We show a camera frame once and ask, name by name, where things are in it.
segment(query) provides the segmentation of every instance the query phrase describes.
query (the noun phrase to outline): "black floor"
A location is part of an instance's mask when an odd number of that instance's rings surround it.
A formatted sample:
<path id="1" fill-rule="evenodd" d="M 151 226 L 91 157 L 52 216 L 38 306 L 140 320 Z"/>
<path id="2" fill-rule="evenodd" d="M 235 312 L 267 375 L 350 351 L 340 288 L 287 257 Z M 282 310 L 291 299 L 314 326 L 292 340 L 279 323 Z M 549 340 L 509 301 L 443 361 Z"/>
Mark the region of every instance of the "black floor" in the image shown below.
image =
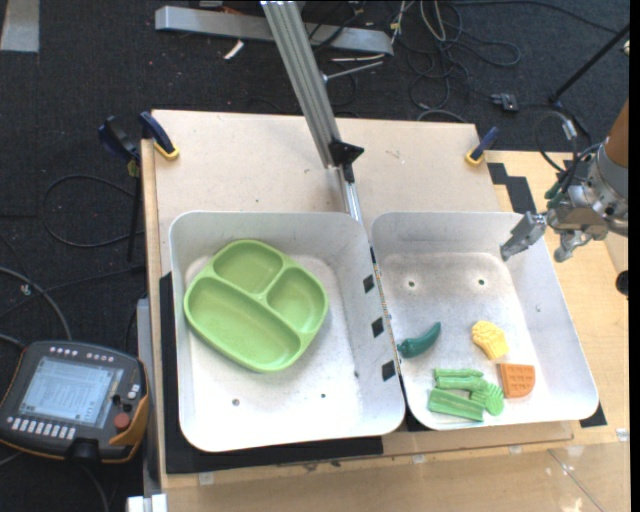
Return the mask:
<path id="1" fill-rule="evenodd" d="M 0 0 L 0 16 L 6 3 Z M 99 143 L 97 129 L 107 117 L 117 116 L 137 140 L 137 115 L 152 108 L 300 114 L 274 44 L 247 41 L 227 61 L 233 39 L 155 31 L 156 9 L 195 4 L 46 0 L 40 52 L 0 52 L 0 335 L 23 343 L 66 337 L 37 285 L 58 304 L 74 339 L 136 351 L 133 314 L 146 289 L 143 236 L 128 261 L 135 182 L 125 163 Z M 391 33 L 401 2 L 359 4 L 363 12 L 350 26 Z M 225 5 L 260 15 L 257 2 Z M 549 98 L 629 23 L 630 2 L 469 0 L 439 6 L 447 41 L 436 46 L 413 3 L 393 58 L 329 82 L 336 115 L 463 120 L 476 124 L 480 135 L 498 127 L 495 149 L 571 149 L 559 118 L 549 115 Z M 433 8 L 425 2 L 437 28 Z M 347 2 L 307 2 L 303 15 L 341 25 L 353 11 Z M 603 140 L 629 95 L 629 57 L 622 52 L 627 39 L 560 97 L 580 149 Z M 330 75 L 358 65 L 330 60 L 350 55 L 324 48 L 316 57 Z M 500 93 L 515 95 L 518 112 L 493 104 L 491 95 Z M 553 169 L 541 172 L 551 179 Z M 7 270 L 35 284 L 21 288 L 24 282 Z M 13 344 L 0 343 L 2 393 L 18 353 Z M 31 455 L 3 464 L 14 453 L 0 446 L 0 512 L 101 510 L 96 487 L 79 468 Z M 103 467 L 98 477 L 112 511 L 124 510 L 127 496 L 143 492 L 139 457 Z"/>

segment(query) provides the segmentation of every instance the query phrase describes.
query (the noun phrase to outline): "green divided plate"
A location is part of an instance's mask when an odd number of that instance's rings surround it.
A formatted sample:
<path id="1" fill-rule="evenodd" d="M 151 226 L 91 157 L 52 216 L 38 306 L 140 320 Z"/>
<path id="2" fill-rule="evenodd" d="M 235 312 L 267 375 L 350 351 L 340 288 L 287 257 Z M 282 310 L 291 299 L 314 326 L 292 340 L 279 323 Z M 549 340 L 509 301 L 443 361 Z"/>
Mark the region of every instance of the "green divided plate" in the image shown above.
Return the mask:
<path id="1" fill-rule="evenodd" d="M 328 310 L 322 283 L 258 240 L 237 240 L 221 249 L 184 296 L 191 327 L 221 353 L 257 372 L 292 365 Z"/>

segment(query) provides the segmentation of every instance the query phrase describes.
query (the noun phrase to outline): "teal toy eggplant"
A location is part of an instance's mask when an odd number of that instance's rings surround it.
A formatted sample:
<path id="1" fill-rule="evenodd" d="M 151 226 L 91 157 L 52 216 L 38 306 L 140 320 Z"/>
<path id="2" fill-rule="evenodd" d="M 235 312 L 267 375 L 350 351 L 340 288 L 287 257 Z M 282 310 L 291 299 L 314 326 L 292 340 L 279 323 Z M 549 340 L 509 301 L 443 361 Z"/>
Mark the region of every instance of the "teal toy eggplant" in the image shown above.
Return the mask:
<path id="1" fill-rule="evenodd" d="M 440 336 L 440 322 L 436 322 L 431 329 L 418 338 L 407 338 L 398 345 L 398 352 L 402 357 L 419 356 L 429 350 Z"/>

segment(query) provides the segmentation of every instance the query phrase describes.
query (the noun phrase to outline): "button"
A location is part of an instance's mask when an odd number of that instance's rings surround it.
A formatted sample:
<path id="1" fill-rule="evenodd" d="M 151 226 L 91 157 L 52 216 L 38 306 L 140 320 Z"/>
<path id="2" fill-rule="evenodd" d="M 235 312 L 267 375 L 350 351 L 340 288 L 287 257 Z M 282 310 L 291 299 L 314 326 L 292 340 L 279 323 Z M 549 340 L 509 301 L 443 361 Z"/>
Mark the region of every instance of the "button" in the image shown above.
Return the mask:
<path id="1" fill-rule="evenodd" d="M 113 424 L 118 429 L 118 432 L 122 432 L 123 430 L 127 430 L 129 425 L 131 425 L 131 418 L 126 412 L 121 412 L 113 418 Z"/>

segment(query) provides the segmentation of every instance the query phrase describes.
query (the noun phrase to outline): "wooden table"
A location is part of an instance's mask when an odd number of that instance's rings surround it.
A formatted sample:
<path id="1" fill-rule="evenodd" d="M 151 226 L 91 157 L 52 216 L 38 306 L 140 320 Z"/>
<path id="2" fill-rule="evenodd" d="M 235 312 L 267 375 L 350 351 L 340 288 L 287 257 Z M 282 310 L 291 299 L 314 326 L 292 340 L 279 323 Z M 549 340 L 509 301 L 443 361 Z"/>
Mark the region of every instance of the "wooden table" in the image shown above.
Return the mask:
<path id="1" fill-rule="evenodd" d="M 596 381 L 607 425 L 552 422 L 443 432 L 400 428 L 383 456 L 167 474 L 164 468 L 160 277 L 170 271 L 168 229 L 189 210 L 343 211 L 335 171 L 324 169 L 304 118 L 154 111 L 180 157 L 142 141 L 142 182 L 160 489 L 169 510 L 624 510 L 630 503 L 628 301 L 615 290 L 626 239 L 591 243 L 554 264 Z M 385 211 L 511 211 L 488 166 L 471 167 L 473 125 L 338 119 L 354 164 L 363 224 Z M 558 160 L 563 155 L 552 155 Z M 525 176 L 540 209 L 552 169 L 537 153 L 489 152 Z M 550 251 L 557 236 L 545 235 Z"/>

